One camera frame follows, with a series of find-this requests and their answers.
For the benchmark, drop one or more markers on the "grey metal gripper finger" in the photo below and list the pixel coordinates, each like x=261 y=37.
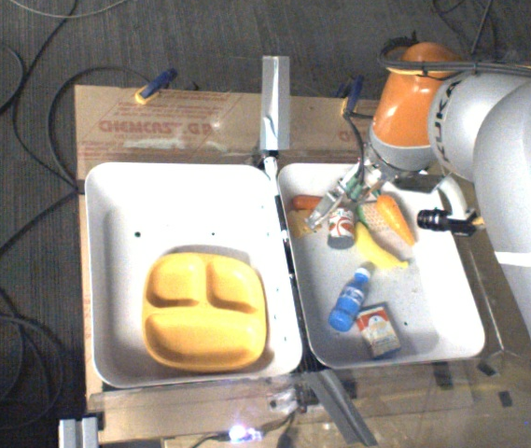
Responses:
x=322 y=212

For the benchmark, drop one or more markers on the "blue plastic bottle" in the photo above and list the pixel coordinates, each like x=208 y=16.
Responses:
x=346 y=303

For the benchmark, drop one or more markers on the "tan toy bread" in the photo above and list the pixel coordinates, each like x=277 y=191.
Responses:
x=298 y=226

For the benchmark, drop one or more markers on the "pale checkered wafer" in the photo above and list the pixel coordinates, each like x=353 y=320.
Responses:
x=388 y=238

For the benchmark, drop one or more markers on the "red and white can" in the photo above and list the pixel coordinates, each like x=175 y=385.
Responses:
x=342 y=228

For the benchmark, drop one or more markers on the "yellow divided plate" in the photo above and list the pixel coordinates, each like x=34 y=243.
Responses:
x=204 y=325

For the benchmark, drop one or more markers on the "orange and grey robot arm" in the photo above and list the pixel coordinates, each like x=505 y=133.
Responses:
x=493 y=157

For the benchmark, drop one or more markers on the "white plastic tray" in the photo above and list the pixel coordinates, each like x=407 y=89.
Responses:
x=423 y=306
x=185 y=203

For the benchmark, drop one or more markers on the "black cylinder on white bracket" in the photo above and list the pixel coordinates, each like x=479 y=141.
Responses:
x=442 y=220

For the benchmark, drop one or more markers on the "yellow banana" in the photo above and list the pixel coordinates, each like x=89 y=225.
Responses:
x=377 y=252

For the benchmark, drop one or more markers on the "orange-red toy sausage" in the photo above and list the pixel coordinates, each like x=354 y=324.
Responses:
x=306 y=201

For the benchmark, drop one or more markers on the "brown cardboard board red print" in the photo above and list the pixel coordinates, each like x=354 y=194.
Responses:
x=162 y=124

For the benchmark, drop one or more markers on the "red and white carton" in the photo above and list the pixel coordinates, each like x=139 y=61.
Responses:
x=379 y=331

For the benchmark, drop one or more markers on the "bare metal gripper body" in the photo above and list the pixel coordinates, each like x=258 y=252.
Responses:
x=368 y=173

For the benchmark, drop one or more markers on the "orange carrot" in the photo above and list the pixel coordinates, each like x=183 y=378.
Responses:
x=396 y=219

